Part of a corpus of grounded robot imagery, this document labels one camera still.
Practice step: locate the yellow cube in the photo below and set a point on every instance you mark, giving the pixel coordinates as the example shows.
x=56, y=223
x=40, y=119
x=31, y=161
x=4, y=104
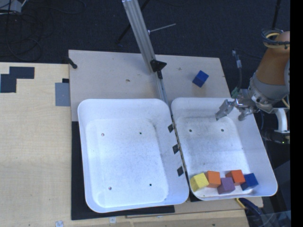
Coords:
x=199, y=182

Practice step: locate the black cylinder on white bracket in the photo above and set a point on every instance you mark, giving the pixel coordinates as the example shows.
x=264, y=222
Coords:
x=281, y=124

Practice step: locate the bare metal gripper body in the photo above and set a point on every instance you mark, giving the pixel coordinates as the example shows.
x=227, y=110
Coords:
x=248, y=103

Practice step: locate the pale wood board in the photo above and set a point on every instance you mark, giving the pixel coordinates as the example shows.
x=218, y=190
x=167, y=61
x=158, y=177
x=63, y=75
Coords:
x=113, y=79

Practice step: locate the orange cube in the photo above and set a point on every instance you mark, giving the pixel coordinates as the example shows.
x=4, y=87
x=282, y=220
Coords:
x=237, y=176
x=213, y=179

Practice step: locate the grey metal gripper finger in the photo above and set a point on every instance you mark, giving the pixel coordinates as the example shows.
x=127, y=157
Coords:
x=244, y=115
x=224, y=109

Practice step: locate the blue cube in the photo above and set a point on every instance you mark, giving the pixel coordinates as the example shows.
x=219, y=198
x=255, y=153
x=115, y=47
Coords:
x=250, y=181
x=200, y=79

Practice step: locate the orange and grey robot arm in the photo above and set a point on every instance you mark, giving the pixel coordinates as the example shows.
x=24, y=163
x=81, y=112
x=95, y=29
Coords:
x=272, y=63

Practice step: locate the white plastic tray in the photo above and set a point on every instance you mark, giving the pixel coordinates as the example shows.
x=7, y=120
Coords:
x=127, y=159
x=213, y=148

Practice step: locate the purple cube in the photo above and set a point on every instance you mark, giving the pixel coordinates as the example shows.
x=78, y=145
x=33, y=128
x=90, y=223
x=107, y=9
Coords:
x=226, y=185

